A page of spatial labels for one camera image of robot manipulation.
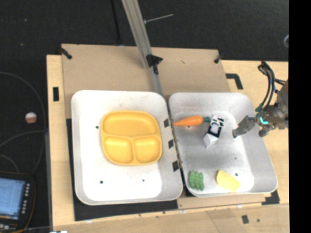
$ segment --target black bracket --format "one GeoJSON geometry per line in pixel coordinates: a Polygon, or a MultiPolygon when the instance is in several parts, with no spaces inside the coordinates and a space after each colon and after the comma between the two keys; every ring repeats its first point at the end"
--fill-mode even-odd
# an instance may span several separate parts
{"type": "Polygon", "coordinates": [[[278,196],[277,190],[271,193],[271,197],[266,198],[266,202],[261,203],[262,205],[268,204],[280,204],[280,197],[278,196]]]}
{"type": "Polygon", "coordinates": [[[235,84],[237,85],[237,88],[239,90],[243,90],[243,85],[242,85],[241,79],[240,79],[238,74],[226,73],[225,76],[226,76],[227,79],[234,79],[235,84]]]}
{"type": "Polygon", "coordinates": [[[159,74],[159,71],[158,71],[158,69],[157,69],[157,65],[158,65],[162,60],[163,60],[163,58],[154,56],[154,55],[152,55],[152,54],[148,54],[148,55],[147,55],[147,62],[148,62],[148,65],[149,65],[149,67],[153,67],[154,73],[155,73],[155,74],[159,74]]]}
{"type": "Polygon", "coordinates": [[[222,57],[223,57],[223,55],[220,54],[220,55],[218,56],[218,58],[214,60],[214,63],[218,64],[219,61],[222,59],[222,57]]]}
{"type": "Polygon", "coordinates": [[[67,59],[72,59],[72,55],[70,55],[65,49],[63,48],[57,48],[55,50],[55,54],[58,54],[58,55],[65,55],[67,57],[67,59]]]}
{"type": "Polygon", "coordinates": [[[53,87],[53,101],[59,101],[58,87],[53,87]]]}
{"type": "Polygon", "coordinates": [[[174,140],[169,140],[169,149],[174,146],[174,140]]]}
{"type": "Polygon", "coordinates": [[[242,216],[242,221],[243,221],[243,224],[249,223],[248,216],[247,215],[243,215],[242,216]]]}

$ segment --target orange carrot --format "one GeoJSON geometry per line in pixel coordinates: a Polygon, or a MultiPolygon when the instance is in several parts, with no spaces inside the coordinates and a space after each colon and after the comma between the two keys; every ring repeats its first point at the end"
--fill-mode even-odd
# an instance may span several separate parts
{"type": "Polygon", "coordinates": [[[190,116],[186,117],[184,119],[181,119],[175,123],[173,123],[174,126],[197,126],[202,124],[203,122],[210,122],[209,117],[201,117],[201,116],[190,116]]]}

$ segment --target monitor screen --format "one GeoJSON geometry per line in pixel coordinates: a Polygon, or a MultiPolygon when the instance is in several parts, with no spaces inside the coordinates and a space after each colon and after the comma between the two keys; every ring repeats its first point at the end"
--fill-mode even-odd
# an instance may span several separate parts
{"type": "Polygon", "coordinates": [[[18,220],[25,181],[0,178],[0,218],[18,220]]]}

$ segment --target dark spot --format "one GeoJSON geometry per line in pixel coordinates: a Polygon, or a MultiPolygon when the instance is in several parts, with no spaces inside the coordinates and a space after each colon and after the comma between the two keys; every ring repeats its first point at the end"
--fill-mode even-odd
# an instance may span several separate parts
{"type": "Polygon", "coordinates": [[[171,147],[173,147],[174,146],[174,141],[173,140],[170,140],[169,141],[169,149],[171,148],[171,147]]]}
{"type": "Polygon", "coordinates": [[[242,221],[243,221],[243,224],[249,223],[248,216],[247,215],[243,215],[242,216],[242,221]]]}
{"type": "Polygon", "coordinates": [[[164,127],[165,127],[165,128],[166,128],[166,127],[169,127],[169,125],[170,125],[169,120],[166,119],[166,120],[164,121],[164,127]]]}

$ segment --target wire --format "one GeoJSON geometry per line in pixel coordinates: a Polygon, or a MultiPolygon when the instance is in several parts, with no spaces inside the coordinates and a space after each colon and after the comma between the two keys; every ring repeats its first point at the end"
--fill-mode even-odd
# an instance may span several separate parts
{"type": "Polygon", "coordinates": [[[18,137],[21,137],[21,136],[24,136],[24,135],[27,135],[27,134],[42,133],[42,132],[44,132],[44,130],[29,131],[29,132],[17,134],[17,135],[15,135],[15,136],[12,136],[11,138],[7,139],[6,141],[2,142],[2,143],[0,144],[0,148],[1,148],[2,146],[4,146],[5,144],[7,144],[8,142],[14,140],[15,138],[18,138],[18,137]]]}
{"type": "Polygon", "coordinates": [[[271,83],[270,83],[270,86],[271,86],[270,97],[269,97],[269,100],[268,100],[266,106],[263,108],[264,110],[266,110],[268,108],[268,106],[270,105],[270,102],[271,102],[272,97],[273,97],[273,92],[276,90],[276,87],[274,84],[274,73],[273,72],[272,72],[271,76],[272,76],[272,78],[270,79],[270,81],[271,81],[271,83]]]}
{"type": "Polygon", "coordinates": [[[268,99],[268,97],[269,97],[270,90],[271,90],[271,77],[270,77],[270,74],[264,69],[263,63],[261,63],[261,65],[258,66],[258,70],[268,77],[268,89],[267,89],[267,93],[266,93],[266,96],[264,97],[264,99],[263,99],[263,101],[262,101],[262,103],[261,103],[262,106],[264,106],[265,102],[267,101],[267,99],[268,99]]]}
{"type": "MultiPolygon", "coordinates": [[[[31,90],[34,92],[34,94],[36,95],[36,97],[38,98],[39,102],[40,102],[40,106],[41,106],[41,110],[42,110],[42,116],[43,116],[43,141],[42,141],[42,146],[41,146],[41,149],[40,149],[40,153],[39,153],[39,158],[35,164],[35,168],[34,170],[32,171],[32,174],[35,174],[35,172],[37,171],[38,169],[38,166],[40,164],[40,161],[41,161],[41,158],[42,158],[42,155],[43,155],[43,150],[44,150],[44,146],[45,146],[45,137],[46,137],[46,127],[47,127],[47,122],[46,122],[46,115],[45,115],[45,108],[44,108],[44,105],[43,105],[43,102],[42,102],[42,99],[41,97],[39,96],[38,92],[33,88],[33,86],[28,82],[26,81],[25,79],[21,78],[20,76],[18,75],[15,75],[13,73],[9,73],[9,72],[2,72],[0,71],[0,74],[1,75],[6,75],[6,76],[11,76],[11,77],[14,77],[22,82],[24,82],[27,86],[29,86],[31,88],[31,90]]],[[[6,142],[8,141],[11,141],[11,139],[8,139],[6,140],[4,143],[2,143],[0,146],[3,146],[6,142]]]]}
{"type": "MultiPolygon", "coordinates": [[[[266,75],[267,76],[267,72],[265,71],[265,68],[264,67],[268,67],[268,70],[271,70],[272,71],[272,69],[268,66],[268,64],[266,63],[266,62],[264,62],[264,61],[262,61],[261,62],[261,65],[260,66],[258,66],[258,69],[259,69],[259,71],[260,72],[262,72],[263,73],[263,75],[266,75]]],[[[280,80],[280,79],[277,79],[277,78],[273,78],[274,79],[274,81],[275,82],[277,82],[278,84],[281,84],[281,85],[284,85],[285,83],[286,83],[286,81],[285,80],[280,80]]]]}
{"type": "Polygon", "coordinates": [[[287,48],[289,46],[289,41],[288,41],[289,38],[288,37],[289,37],[289,34],[287,36],[285,36],[283,39],[283,45],[287,48]]]}
{"type": "Polygon", "coordinates": [[[15,167],[16,172],[19,173],[19,168],[18,168],[18,166],[16,165],[16,163],[15,163],[11,158],[9,158],[9,157],[7,157],[7,156],[5,156],[5,155],[3,155],[3,154],[0,154],[0,157],[2,157],[2,158],[4,158],[4,159],[7,159],[8,161],[10,161],[10,162],[13,164],[13,166],[15,167]]]}
{"type": "Polygon", "coordinates": [[[113,19],[115,22],[115,27],[116,27],[117,43],[120,44],[121,43],[120,27],[119,27],[118,17],[117,17],[116,8],[115,8],[115,4],[113,0],[110,0],[110,5],[112,9],[113,19]]]}

